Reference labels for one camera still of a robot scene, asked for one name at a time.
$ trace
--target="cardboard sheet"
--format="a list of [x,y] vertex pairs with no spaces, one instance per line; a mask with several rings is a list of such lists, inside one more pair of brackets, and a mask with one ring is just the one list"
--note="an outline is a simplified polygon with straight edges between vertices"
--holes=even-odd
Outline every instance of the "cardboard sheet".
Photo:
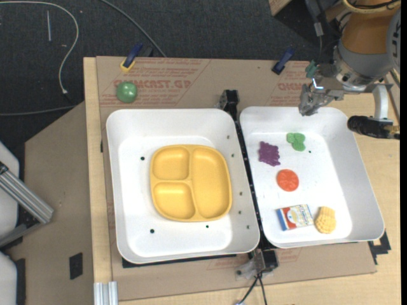
[[[81,103],[25,143],[25,183],[54,209],[49,224],[7,250],[25,259],[26,305],[93,303],[85,121]],[[77,254],[83,274],[71,279],[69,259]]]
[[[121,72],[122,61],[121,57],[97,57],[112,269],[120,300],[248,286],[250,281],[238,279],[235,274],[236,268],[248,261],[247,254],[123,267],[116,246],[106,119],[113,111],[123,108],[215,107],[226,89],[238,90],[239,110],[254,105],[297,106],[302,84],[309,83],[304,70],[308,62],[290,61],[278,76],[271,71],[276,61],[137,58],[129,73]],[[135,102],[124,104],[116,98],[116,87],[122,81],[133,81],[137,85]],[[367,243],[278,249],[277,257],[280,266],[265,277],[265,284],[376,271]]]

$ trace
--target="green ball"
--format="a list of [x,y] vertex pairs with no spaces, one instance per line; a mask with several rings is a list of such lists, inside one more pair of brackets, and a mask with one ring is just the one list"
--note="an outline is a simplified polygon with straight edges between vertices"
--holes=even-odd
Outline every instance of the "green ball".
[[124,81],[117,86],[116,95],[123,103],[134,102],[137,97],[137,87],[129,81]]

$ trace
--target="metal bracket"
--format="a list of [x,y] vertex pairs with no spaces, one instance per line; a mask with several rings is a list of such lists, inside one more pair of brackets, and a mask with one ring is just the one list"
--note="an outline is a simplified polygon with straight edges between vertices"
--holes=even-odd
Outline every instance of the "metal bracket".
[[387,119],[389,111],[389,92],[391,86],[375,85],[372,94],[375,99],[375,119]]
[[53,208],[47,205],[0,161],[0,188],[6,191],[36,220],[32,225],[21,224],[0,239],[0,248],[27,234],[41,224],[51,221]]
[[117,291],[117,281],[109,283],[97,282],[93,284],[93,304],[94,305],[118,305],[119,297]]

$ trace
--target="blue clamp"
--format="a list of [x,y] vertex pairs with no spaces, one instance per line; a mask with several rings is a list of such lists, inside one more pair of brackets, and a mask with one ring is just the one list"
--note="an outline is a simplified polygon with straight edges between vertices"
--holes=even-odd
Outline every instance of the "blue clamp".
[[284,70],[287,61],[293,57],[294,52],[295,50],[293,48],[288,48],[282,56],[281,60],[274,65],[272,71],[276,74],[280,74]]
[[140,51],[142,49],[142,43],[137,43],[130,53],[128,54],[127,58],[120,64],[120,68],[122,69],[123,72],[129,72],[130,69],[134,66],[135,64],[135,58],[136,56],[139,55]]

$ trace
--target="white tray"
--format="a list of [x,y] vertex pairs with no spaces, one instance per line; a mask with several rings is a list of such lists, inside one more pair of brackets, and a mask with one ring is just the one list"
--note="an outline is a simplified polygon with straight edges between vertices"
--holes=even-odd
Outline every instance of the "white tray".
[[[106,130],[117,245],[124,259],[144,264],[256,248],[256,212],[229,114],[219,109],[119,110],[107,119]],[[205,145],[224,156],[232,188],[227,215],[208,222],[178,222],[156,211],[149,185],[150,159],[157,149],[174,144]]]
[[[242,111],[244,133],[259,212],[266,238],[276,247],[304,247],[330,243],[375,240],[384,223],[347,117],[331,107],[302,116],[296,107],[249,107]],[[295,151],[287,133],[305,135],[305,151]],[[279,148],[280,165],[259,161],[264,141]],[[275,180],[282,169],[291,169],[300,185],[283,191]],[[337,227],[322,234],[315,226],[283,231],[276,209],[307,204],[312,215],[319,207],[336,212]]]
[[0,252],[0,304],[15,305],[17,299],[17,267]]

